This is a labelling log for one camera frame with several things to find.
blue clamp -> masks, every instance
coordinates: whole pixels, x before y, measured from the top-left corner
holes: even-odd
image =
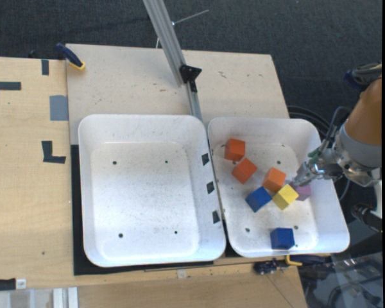
[[[66,59],[70,61],[70,65],[75,69],[82,71],[85,67],[85,62],[82,62],[69,48],[65,47],[63,44],[58,43],[56,45],[56,50],[62,54]]]

yellow block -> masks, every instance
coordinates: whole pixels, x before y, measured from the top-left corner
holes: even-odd
[[[288,205],[293,203],[297,197],[299,197],[299,194],[289,184],[286,184],[272,197],[272,200],[281,210],[284,210]]]

robotic arm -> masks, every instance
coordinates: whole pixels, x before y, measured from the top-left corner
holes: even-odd
[[[295,186],[307,185],[314,179],[336,180],[345,176],[360,186],[375,186],[375,190],[381,188],[382,75],[363,91],[346,120],[345,112],[349,114],[350,110],[345,107],[336,110],[326,138],[309,154],[310,159],[300,166],[293,180]],[[381,231],[381,195],[377,197],[377,210],[357,205],[352,214]]]

blue block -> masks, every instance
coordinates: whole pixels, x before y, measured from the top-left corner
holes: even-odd
[[[271,246],[274,250],[288,250],[295,245],[292,228],[276,228],[271,232]]]
[[[245,201],[251,207],[254,212],[257,212],[262,206],[272,200],[271,195],[268,194],[265,188],[260,187],[256,191],[252,192]]]

wooden table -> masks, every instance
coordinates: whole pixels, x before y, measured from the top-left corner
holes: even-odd
[[[145,77],[147,80],[143,83],[151,84],[151,79],[159,75],[154,83],[158,85],[156,92],[163,96],[163,101],[168,100],[166,95],[174,93],[173,89],[168,88],[168,83],[172,86],[172,74],[169,68],[165,67],[167,64],[161,50],[79,45],[71,47],[75,48],[75,52],[78,51],[80,58],[86,62],[86,72],[94,73],[86,78],[93,83],[115,74],[112,82],[122,83],[125,79],[126,83],[141,85],[139,73],[123,71],[118,74],[119,65],[118,68],[113,68],[111,74],[105,69],[101,72],[103,68],[100,65],[103,63],[98,58],[100,53],[107,52],[114,56],[113,60],[122,58],[127,62],[143,55],[150,70],[151,66],[157,65],[157,62],[154,62],[156,58],[158,70],[148,73]],[[203,51],[185,51],[184,54],[190,65],[203,69],[197,79],[197,85],[206,124],[216,116],[288,117],[277,74],[269,55]],[[269,295],[274,293],[273,296],[284,298],[284,304],[276,307],[305,307],[296,268],[269,276],[259,276],[252,272],[253,261],[270,260],[270,257],[222,257],[216,260],[213,266],[186,269],[183,272],[186,279],[182,280],[179,279],[180,273],[177,269],[109,275],[73,275],[70,145],[75,139],[74,134],[70,132],[72,117],[74,122],[77,122],[88,110],[77,110],[77,115],[72,115],[71,106],[75,99],[81,100],[82,105],[93,106],[97,106],[94,99],[95,102],[99,101],[99,97],[77,95],[86,87],[87,80],[82,81],[80,85],[81,75],[75,72],[66,66],[64,61],[50,60],[49,75],[43,75],[41,60],[0,57],[0,81],[17,81],[22,85],[21,90],[0,90],[0,279],[22,278],[26,280],[28,288],[35,289],[80,286],[80,301],[83,302],[95,302],[93,296],[97,291],[109,293],[110,296],[114,289],[121,289],[120,285],[105,284],[126,283],[127,295],[133,292],[137,287],[135,284],[139,282],[143,282],[143,285],[140,284],[143,288],[151,288],[157,293],[165,291],[167,287],[179,289],[182,293],[187,289],[186,284],[190,284],[196,291],[224,291],[223,298],[228,298],[229,295],[239,294],[232,293],[228,286],[224,288],[221,284],[238,286],[248,283],[248,287],[255,291],[251,299],[254,302],[265,300],[265,296],[269,298]],[[67,79],[71,105],[70,122],[52,121],[49,97],[67,96]],[[77,89],[70,91],[70,85]],[[158,112],[188,114],[188,102],[183,99],[186,94],[178,91],[178,95],[177,101],[181,102],[180,104],[171,105],[170,111],[168,106],[161,106],[162,110]],[[128,113],[136,112],[133,107],[137,106],[144,96],[141,95],[138,99],[141,99],[138,103],[128,105]],[[96,111],[102,111],[108,108],[108,105],[100,103],[98,107],[100,109]],[[53,155],[66,156],[65,163],[43,162],[42,141],[52,141]],[[280,293],[282,289],[278,283],[285,284],[284,287],[290,296],[293,296],[294,302],[288,297],[288,293]],[[179,295],[182,296],[181,293],[174,292],[174,300],[177,300]],[[208,294],[203,300],[208,301],[209,298]]]

